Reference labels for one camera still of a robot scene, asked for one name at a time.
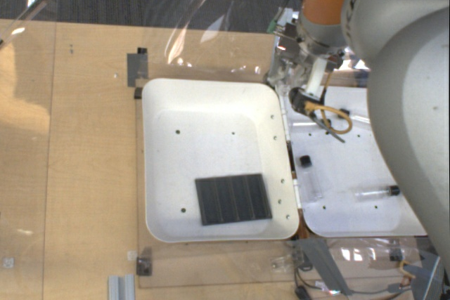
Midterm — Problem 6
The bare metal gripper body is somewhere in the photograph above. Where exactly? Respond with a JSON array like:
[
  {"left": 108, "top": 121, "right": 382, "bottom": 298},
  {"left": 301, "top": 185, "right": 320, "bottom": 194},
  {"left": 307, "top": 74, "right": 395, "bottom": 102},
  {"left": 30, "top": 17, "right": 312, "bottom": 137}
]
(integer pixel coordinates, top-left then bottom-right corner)
[{"left": 269, "top": 20, "right": 345, "bottom": 87}]

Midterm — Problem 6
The clear plastic bottle black cap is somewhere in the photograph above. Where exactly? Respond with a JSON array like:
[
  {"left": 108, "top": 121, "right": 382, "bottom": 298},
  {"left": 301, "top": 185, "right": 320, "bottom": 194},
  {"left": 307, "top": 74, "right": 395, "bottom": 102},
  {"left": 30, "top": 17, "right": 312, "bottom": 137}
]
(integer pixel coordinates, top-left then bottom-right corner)
[
  {"left": 299, "top": 155, "right": 324, "bottom": 202},
  {"left": 337, "top": 107, "right": 371, "bottom": 125},
  {"left": 354, "top": 185, "right": 401, "bottom": 203}
]

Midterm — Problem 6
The thin black and white rod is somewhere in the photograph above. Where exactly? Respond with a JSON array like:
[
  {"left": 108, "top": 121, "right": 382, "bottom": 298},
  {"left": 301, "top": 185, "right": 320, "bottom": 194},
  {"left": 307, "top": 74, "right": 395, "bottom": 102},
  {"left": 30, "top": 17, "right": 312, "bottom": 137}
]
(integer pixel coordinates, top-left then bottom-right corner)
[{"left": 281, "top": 94, "right": 302, "bottom": 210}]

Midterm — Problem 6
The white plastic tray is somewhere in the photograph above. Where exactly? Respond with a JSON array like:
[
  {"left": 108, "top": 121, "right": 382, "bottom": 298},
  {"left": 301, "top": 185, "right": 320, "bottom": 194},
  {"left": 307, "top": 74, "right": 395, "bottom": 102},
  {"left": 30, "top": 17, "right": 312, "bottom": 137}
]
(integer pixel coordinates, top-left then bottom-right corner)
[
  {"left": 281, "top": 85, "right": 428, "bottom": 238},
  {"left": 141, "top": 77, "right": 301, "bottom": 244}
]

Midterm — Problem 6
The black ribbed rectangular mat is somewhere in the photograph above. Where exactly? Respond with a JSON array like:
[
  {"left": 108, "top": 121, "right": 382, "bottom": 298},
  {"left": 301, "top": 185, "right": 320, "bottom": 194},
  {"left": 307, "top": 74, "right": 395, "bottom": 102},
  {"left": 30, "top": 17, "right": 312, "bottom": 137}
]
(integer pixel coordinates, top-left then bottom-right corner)
[{"left": 195, "top": 173, "right": 274, "bottom": 226}]

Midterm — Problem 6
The black cylinder on white bracket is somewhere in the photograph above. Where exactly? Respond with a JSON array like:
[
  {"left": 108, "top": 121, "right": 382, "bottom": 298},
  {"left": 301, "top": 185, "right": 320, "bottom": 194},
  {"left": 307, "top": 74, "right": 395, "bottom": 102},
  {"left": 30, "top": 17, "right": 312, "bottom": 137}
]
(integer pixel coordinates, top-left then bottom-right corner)
[{"left": 288, "top": 57, "right": 334, "bottom": 115}]

